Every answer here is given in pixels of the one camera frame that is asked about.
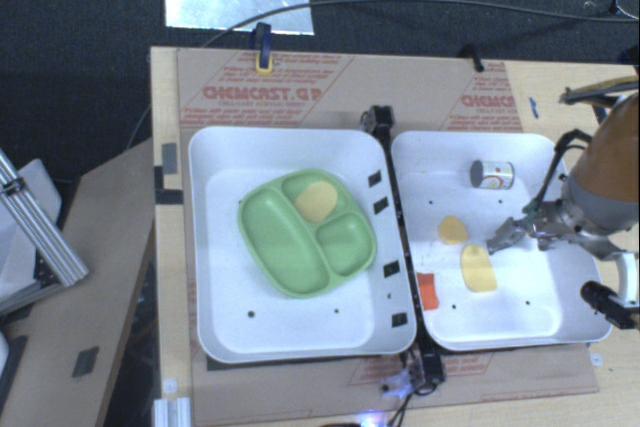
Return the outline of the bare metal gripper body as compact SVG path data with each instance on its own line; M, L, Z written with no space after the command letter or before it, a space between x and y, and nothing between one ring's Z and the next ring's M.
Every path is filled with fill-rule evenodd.
M531 202L523 209L524 224L541 251L572 244L599 260L612 261L626 252L610 239L611 235L626 230L626 217L617 209L620 205L596 201L579 206L568 198L539 205Z

